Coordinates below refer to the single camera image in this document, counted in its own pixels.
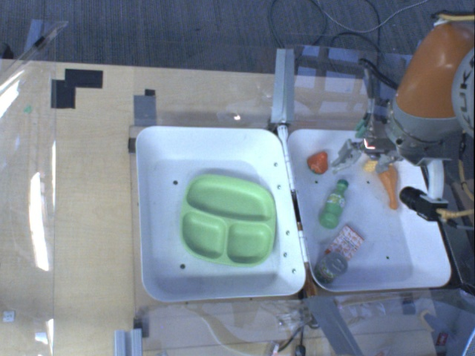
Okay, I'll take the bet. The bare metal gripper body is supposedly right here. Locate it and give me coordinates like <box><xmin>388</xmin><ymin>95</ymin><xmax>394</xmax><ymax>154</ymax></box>
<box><xmin>362</xmin><ymin>113</ymin><xmax>404</xmax><ymax>162</ymax></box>

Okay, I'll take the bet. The orange toy carrot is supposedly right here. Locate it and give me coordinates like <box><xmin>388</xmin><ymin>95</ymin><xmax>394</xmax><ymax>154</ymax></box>
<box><xmin>378</xmin><ymin>163</ymin><xmax>400</xmax><ymax>211</ymax></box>

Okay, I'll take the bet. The red toy strawberry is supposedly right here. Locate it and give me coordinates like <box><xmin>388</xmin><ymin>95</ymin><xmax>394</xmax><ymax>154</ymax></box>
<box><xmin>306</xmin><ymin>151</ymin><xmax>330</xmax><ymax>175</ymax></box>

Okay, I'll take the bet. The green plastic bottle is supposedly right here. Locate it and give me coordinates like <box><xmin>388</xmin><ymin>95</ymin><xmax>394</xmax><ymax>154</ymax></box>
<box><xmin>318</xmin><ymin>178</ymin><xmax>350</xmax><ymax>230</ymax></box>

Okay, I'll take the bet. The white plastic tray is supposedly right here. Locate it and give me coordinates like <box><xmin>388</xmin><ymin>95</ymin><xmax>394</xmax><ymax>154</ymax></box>
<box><xmin>134</xmin><ymin>125</ymin><xmax>307</xmax><ymax>303</ymax></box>
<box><xmin>286</xmin><ymin>128</ymin><xmax>453</xmax><ymax>294</ymax></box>

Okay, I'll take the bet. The orange and white packet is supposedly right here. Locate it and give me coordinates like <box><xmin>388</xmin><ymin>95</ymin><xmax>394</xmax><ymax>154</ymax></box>
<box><xmin>324</xmin><ymin>225</ymin><xmax>366</xmax><ymax>261</ymax></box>

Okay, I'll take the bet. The small grey can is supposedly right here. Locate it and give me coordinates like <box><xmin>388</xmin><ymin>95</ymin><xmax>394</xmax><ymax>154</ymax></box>
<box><xmin>314</xmin><ymin>251</ymin><xmax>350</xmax><ymax>285</ymax></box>

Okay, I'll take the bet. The green divided plate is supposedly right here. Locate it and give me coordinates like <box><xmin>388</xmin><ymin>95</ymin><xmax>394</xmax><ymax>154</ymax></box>
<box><xmin>180</xmin><ymin>174</ymin><xmax>278</xmax><ymax>268</ymax></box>

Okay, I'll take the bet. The black cylinder on white bracket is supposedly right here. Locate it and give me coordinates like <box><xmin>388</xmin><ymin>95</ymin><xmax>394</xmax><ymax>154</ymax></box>
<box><xmin>399</xmin><ymin>157</ymin><xmax>452</xmax><ymax>222</ymax></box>

